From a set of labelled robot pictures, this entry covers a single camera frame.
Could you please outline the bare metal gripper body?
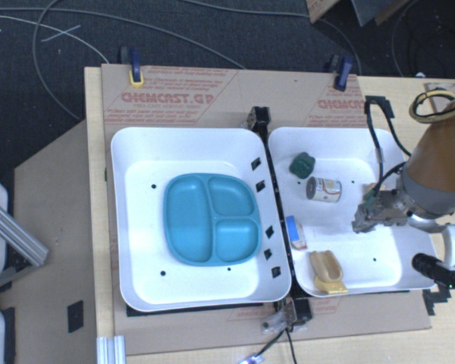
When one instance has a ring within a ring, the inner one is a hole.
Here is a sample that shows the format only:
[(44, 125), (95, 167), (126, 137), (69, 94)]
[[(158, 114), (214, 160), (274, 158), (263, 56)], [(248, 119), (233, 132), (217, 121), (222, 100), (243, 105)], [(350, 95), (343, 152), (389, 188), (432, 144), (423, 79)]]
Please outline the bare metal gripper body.
[(407, 207), (397, 189), (370, 191), (365, 195), (365, 222), (368, 225), (405, 225), (406, 212)]

